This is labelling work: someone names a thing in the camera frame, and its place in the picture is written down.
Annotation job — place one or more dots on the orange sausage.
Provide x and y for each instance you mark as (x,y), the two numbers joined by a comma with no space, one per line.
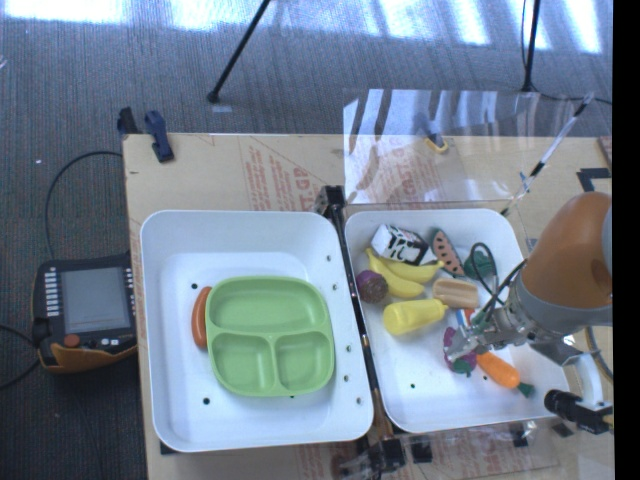
(199,318)

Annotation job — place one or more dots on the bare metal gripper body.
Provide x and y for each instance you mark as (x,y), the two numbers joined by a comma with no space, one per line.
(500,329)

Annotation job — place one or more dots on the white plastic tray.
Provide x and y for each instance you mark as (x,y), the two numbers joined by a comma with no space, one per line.
(425,398)
(240,418)

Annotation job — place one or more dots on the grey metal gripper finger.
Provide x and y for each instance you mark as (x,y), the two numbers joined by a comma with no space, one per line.
(457,350)
(469,332)

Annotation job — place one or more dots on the black cylinder on white bracket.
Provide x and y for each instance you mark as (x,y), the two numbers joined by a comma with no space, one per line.
(580,408)

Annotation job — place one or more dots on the green divided plate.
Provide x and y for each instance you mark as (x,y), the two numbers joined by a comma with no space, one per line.
(270,338)

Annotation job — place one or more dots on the yellow banana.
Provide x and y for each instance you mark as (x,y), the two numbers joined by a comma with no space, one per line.
(417,270)
(395,283)

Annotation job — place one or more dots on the dark green vegetable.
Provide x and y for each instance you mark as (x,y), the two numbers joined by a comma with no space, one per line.
(477,264)

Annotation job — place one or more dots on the purple grapes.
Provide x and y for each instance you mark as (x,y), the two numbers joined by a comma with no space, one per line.
(462,365)

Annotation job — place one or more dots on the tan hot dog bun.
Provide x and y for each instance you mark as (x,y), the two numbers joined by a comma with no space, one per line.
(456,293)

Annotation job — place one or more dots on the red watermelon slice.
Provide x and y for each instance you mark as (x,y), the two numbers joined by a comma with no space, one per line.
(446,253)

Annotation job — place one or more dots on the orange carrot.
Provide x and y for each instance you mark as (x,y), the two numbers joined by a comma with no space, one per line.
(497,369)

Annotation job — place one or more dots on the purple and brown round slice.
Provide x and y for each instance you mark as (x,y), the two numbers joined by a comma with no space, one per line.
(372,287)

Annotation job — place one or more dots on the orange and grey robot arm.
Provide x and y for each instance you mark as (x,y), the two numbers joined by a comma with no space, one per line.
(570,258)

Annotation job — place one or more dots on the yellow bottle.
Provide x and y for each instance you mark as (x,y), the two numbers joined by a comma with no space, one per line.
(410,316)

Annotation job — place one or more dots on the black and white milk carton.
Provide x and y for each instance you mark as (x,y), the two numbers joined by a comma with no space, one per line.
(400,245)

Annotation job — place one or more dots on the brown cardboard board red print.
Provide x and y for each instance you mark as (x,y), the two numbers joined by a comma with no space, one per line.
(225,178)

